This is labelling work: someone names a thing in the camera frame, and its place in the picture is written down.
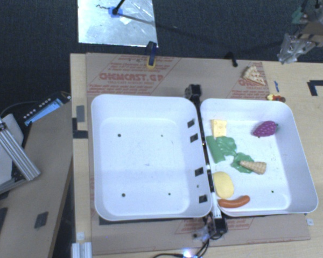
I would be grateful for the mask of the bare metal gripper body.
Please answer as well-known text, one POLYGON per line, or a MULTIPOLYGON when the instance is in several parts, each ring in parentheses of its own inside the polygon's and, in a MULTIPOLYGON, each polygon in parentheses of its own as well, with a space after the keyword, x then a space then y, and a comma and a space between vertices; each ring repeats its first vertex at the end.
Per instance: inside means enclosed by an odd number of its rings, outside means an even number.
POLYGON ((301 29, 301 39, 306 39, 316 43, 316 45, 323 45, 323 6, 315 9, 311 13, 303 14, 301 20, 304 27, 301 29))

